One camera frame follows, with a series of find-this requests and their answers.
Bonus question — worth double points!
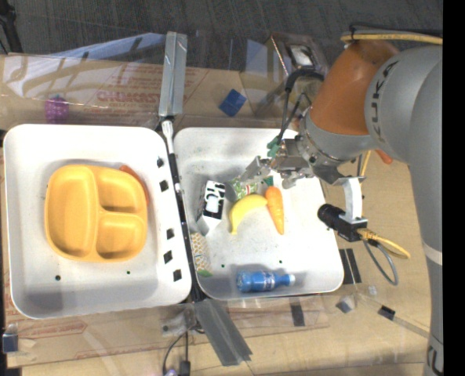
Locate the brown cardboard board, red print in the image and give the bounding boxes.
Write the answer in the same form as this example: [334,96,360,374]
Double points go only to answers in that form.
[0,52,332,369]

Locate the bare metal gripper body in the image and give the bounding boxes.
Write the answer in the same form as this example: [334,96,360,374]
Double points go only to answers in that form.
[270,138,354,186]

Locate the black cylinder on white bracket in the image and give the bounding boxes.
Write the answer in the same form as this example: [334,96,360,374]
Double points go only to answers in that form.
[317,175,369,244]

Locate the yellow banana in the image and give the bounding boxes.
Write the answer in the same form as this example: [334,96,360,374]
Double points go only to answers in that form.
[227,193,270,236]

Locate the thin black and white rod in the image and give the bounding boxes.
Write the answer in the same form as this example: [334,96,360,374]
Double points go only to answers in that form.
[162,118,204,303]

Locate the green and white patterned can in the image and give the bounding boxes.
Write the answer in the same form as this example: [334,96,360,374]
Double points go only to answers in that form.
[223,175,260,204]

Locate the purple toy grapes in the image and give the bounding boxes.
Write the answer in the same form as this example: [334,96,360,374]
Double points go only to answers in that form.
[44,94,71,125]

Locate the black and white carton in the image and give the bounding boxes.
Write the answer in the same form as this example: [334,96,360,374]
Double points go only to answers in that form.
[195,179,227,237]

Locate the blue plastic bottle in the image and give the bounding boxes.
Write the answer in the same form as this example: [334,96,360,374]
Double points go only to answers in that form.
[235,269,297,294]

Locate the orange and white patterned packet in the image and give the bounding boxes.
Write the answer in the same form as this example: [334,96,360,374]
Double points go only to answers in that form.
[190,230,214,279]

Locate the white plastic tray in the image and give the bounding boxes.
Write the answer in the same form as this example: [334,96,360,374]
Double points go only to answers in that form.
[173,126,345,302]
[2,123,193,320]

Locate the orange carrot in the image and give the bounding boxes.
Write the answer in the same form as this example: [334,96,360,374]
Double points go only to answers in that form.
[262,175,286,237]

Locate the blue cube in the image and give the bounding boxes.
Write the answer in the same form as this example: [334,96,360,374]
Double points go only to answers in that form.
[217,89,249,118]

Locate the yellow divided plate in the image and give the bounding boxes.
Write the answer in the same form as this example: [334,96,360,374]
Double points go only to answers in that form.
[43,164,150,264]

